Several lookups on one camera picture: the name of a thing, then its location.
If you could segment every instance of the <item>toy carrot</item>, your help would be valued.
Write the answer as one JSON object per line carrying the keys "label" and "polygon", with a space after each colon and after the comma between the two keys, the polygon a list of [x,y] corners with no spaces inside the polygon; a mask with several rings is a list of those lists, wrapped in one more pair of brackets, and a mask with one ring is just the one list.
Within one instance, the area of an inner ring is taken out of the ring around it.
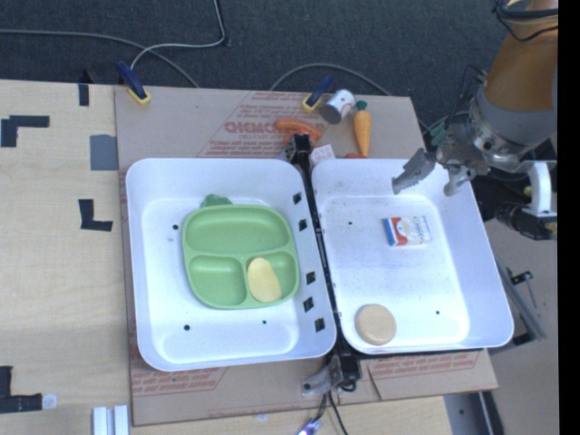
{"label": "toy carrot", "polygon": [[274,123],[275,127],[279,131],[287,131],[285,140],[287,140],[292,134],[310,134],[310,138],[313,143],[319,141],[323,133],[316,126],[310,122],[301,121],[296,118],[278,118]]}
{"label": "toy carrot", "polygon": [[366,110],[366,101],[356,102],[358,111],[354,114],[354,136],[364,157],[369,156],[371,145],[372,116]]}

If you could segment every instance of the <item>green divided plate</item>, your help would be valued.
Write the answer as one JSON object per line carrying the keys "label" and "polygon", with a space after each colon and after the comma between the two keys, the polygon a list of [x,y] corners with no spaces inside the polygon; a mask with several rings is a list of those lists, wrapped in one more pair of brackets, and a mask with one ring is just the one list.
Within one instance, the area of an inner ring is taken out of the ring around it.
{"label": "green divided plate", "polygon": [[[204,305],[220,309],[278,305],[298,288],[292,230],[277,211],[259,205],[216,205],[193,211],[181,233],[189,285]],[[263,257],[274,269],[282,297],[263,303],[250,293],[247,267]]]}

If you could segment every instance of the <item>small cup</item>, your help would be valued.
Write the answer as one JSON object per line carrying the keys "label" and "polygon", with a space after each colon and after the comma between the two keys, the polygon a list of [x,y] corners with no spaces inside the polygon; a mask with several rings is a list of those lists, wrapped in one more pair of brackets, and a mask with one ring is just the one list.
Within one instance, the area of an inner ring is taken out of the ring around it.
{"label": "small cup", "polygon": [[338,124],[353,108],[356,100],[347,90],[337,91],[320,109],[320,115],[331,124]]}

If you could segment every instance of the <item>blue clamp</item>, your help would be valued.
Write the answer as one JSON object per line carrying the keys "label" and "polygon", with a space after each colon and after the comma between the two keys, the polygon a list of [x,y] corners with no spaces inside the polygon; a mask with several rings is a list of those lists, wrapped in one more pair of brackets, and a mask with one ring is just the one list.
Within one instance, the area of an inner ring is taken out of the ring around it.
{"label": "blue clamp", "polygon": [[144,105],[151,100],[151,95],[143,88],[143,84],[127,64],[124,62],[117,62],[115,69],[129,87],[128,92],[130,96],[133,97],[137,103]]}
{"label": "blue clamp", "polygon": [[302,100],[302,107],[308,111],[313,112],[320,103],[323,93],[326,93],[333,85],[334,77],[327,74],[324,79],[318,84],[314,92],[310,93]]}

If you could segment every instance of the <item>white tray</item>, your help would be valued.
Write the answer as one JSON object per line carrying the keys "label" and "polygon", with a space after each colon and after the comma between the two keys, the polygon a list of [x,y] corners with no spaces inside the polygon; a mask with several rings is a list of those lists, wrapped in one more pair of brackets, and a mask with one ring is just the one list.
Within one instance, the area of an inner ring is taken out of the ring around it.
{"label": "white tray", "polygon": [[[314,358],[330,351],[336,328],[296,168],[277,159],[144,159],[130,167],[126,186],[137,341],[148,364],[182,371]],[[208,194],[269,206],[286,218],[300,265],[292,299],[220,310],[193,295],[179,230]]]}
{"label": "white tray", "polygon": [[[329,159],[314,168],[313,187],[345,339],[366,354],[495,347],[513,319],[471,186],[453,197],[440,166],[399,195],[392,178],[404,159]],[[432,240],[390,246],[385,218],[424,216]],[[360,307],[379,304],[397,331],[384,345],[356,331]]]}

